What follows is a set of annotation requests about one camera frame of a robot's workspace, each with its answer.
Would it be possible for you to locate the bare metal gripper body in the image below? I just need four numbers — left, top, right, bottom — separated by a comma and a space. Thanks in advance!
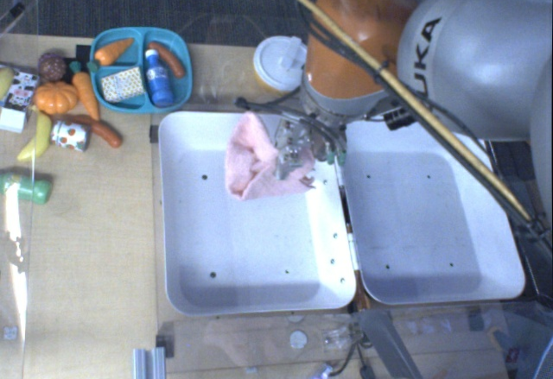
273, 114, 337, 181

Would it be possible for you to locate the pink cloth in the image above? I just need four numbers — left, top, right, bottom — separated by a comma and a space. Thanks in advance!
224, 111, 318, 202

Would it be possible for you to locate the yellow cup with white lid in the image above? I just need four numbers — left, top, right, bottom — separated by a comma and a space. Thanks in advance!
252, 35, 308, 96

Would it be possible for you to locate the white plastic tray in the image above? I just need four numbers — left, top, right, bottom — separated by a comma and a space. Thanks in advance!
157, 110, 358, 318
343, 119, 527, 306

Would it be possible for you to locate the brown sausage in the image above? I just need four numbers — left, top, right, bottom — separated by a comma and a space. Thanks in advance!
54, 113, 124, 149
148, 41, 188, 80

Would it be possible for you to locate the blue bottle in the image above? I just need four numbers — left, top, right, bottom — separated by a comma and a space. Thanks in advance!
144, 48, 175, 108

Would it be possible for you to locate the blue divided plate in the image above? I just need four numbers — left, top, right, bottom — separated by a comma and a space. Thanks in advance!
89, 26, 194, 115

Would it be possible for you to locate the white yellow-patterned carton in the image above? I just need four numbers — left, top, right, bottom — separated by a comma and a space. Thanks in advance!
99, 66, 147, 104

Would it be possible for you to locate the orange carrot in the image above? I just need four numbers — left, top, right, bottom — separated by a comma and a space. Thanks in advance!
69, 60, 102, 122
87, 37, 136, 73

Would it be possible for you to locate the white can with orange print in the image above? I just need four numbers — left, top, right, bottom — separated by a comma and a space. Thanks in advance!
50, 120, 92, 153

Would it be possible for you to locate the orange pumpkin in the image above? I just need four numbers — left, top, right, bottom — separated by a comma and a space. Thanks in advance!
33, 81, 80, 116

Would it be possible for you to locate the dark brown bumpy ball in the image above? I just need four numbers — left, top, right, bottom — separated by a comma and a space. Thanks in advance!
36, 52, 67, 83

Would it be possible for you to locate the yellow banana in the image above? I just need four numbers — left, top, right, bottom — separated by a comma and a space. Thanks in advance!
16, 106, 54, 162

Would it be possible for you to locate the green bottle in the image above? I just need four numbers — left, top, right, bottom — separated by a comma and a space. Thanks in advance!
0, 171, 54, 206

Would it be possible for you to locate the white black-patterned carton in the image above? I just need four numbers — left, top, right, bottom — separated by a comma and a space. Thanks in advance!
0, 66, 41, 134

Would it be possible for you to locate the yellow-green fruit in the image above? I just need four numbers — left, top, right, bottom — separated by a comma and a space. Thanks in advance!
0, 66, 15, 101

